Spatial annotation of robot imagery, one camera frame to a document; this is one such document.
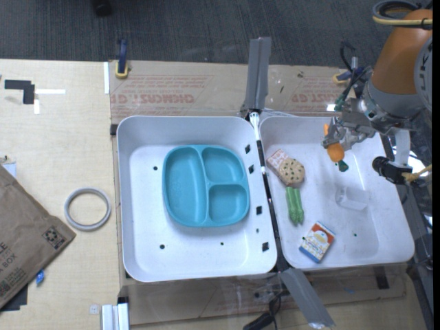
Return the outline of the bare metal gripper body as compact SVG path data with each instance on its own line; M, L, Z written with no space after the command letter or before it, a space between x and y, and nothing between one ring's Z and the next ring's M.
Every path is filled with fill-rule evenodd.
M374 100L349 98L337 120L347 140L365 140L376 133L388 134L402 125L400 118L385 112Z

